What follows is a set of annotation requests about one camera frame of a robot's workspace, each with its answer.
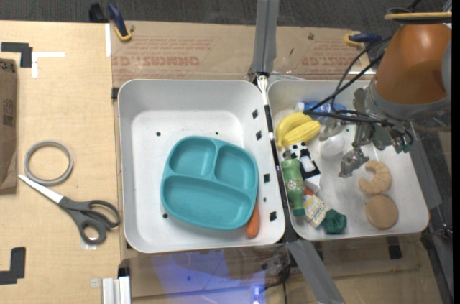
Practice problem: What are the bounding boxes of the orange carrot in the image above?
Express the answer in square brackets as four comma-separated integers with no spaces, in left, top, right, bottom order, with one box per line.
[245,203,261,239]

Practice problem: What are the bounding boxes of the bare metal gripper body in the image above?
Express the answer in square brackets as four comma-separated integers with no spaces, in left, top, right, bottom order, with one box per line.
[351,86,414,154]

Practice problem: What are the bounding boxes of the green bottle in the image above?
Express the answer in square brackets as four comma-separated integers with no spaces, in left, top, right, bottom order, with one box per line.
[280,157,307,218]

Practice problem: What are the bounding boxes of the clear plastic bottle blue label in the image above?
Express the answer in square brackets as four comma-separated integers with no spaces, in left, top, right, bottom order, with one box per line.
[295,101,357,124]

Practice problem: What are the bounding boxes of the green broccoli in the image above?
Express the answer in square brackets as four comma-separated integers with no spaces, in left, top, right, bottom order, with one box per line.
[321,208,348,235]

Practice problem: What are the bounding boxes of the grey tape roll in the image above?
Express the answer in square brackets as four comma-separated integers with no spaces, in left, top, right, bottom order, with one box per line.
[23,139,75,187]

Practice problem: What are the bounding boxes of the white and yellow packet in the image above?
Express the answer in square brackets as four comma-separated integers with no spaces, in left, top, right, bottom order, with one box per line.
[302,188,331,229]

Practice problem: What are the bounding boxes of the yellow corn cob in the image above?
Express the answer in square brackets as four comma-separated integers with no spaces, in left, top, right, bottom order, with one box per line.
[282,120,322,147]

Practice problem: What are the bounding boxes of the yellow banana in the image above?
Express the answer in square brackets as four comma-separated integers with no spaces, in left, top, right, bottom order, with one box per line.
[275,111,313,149]

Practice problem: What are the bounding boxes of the black and white carton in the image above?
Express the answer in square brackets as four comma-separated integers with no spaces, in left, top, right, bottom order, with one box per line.
[282,141,322,189]

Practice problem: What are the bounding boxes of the white plastic tray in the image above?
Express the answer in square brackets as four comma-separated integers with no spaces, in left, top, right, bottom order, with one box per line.
[117,78,287,254]
[267,79,431,242]

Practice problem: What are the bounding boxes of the white egg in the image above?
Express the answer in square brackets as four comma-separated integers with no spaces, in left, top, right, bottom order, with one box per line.
[319,134,346,158]

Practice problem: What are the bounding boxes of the brown cardboard board red print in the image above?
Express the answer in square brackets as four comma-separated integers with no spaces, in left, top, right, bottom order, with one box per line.
[109,20,434,298]

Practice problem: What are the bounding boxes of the grey handled scissors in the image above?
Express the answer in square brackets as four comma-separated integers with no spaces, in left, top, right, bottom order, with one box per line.
[17,173,121,245]

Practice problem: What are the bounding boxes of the tan round biscuit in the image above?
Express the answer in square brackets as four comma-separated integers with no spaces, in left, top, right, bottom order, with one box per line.
[364,194,400,230]

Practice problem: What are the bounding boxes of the teal divided plate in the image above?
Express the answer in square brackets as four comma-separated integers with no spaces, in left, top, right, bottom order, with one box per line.
[160,135,260,232]

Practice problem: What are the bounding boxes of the brown paper bag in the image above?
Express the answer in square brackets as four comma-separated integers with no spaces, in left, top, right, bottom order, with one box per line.
[0,57,19,194]

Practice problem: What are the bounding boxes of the tan croissant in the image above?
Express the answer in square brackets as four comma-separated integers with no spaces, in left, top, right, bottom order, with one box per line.
[357,160,392,195]

